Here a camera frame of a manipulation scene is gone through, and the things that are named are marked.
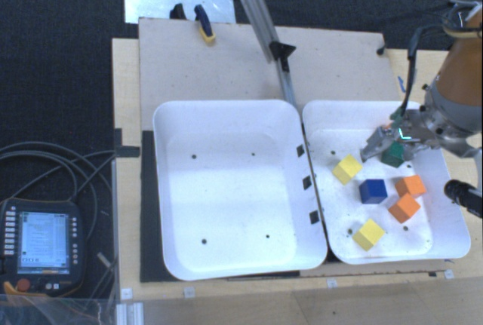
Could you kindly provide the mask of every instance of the emergency stop button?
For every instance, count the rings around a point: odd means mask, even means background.
[[[17,282],[17,291],[25,293],[30,289],[30,280],[26,278],[19,279]]]

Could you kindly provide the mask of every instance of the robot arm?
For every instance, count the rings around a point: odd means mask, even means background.
[[[464,26],[451,22],[451,14],[466,9]],[[478,169],[478,187],[451,180],[445,194],[468,211],[481,217],[481,148],[466,139],[481,133],[481,3],[457,2],[443,30],[455,38],[439,73],[425,88],[424,105],[406,109],[414,80],[417,42],[425,30],[420,28],[411,39],[408,51],[410,69],[408,90],[402,105],[391,115],[389,126],[378,127],[361,150],[363,161],[391,149],[398,158],[397,167],[424,149],[444,148],[460,158],[474,158]]]

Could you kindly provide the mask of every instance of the empty white tray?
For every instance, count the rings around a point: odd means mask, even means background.
[[[175,101],[159,106],[153,122],[163,254],[173,276],[301,270],[325,260],[293,106]]]
[[[374,157],[346,185],[332,174],[347,154],[361,163],[359,150],[376,127],[390,122],[398,102],[312,101],[303,110],[303,122],[315,181],[334,254],[343,262],[363,264],[409,259],[460,258],[471,240],[460,207],[443,192],[450,179],[438,150],[419,152],[400,168],[383,164]],[[409,108],[419,108],[410,103]],[[397,200],[395,183],[404,176],[420,175],[427,193],[417,199],[420,210],[404,224],[387,210]],[[384,179],[388,198],[381,204],[362,204],[358,186],[366,179]],[[354,240],[360,227],[372,218],[385,235],[369,251]]]

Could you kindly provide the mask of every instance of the green light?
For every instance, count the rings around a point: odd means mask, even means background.
[[[404,135],[402,134],[402,130],[401,130],[401,128],[399,128],[398,130],[399,130],[399,136],[400,136],[400,137],[401,137],[403,140],[410,140],[410,139],[412,139],[412,137],[411,137],[411,136],[404,136]]]

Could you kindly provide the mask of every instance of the screen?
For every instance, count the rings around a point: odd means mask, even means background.
[[[21,212],[18,272],[68,274],[68,229],[68,214]]]

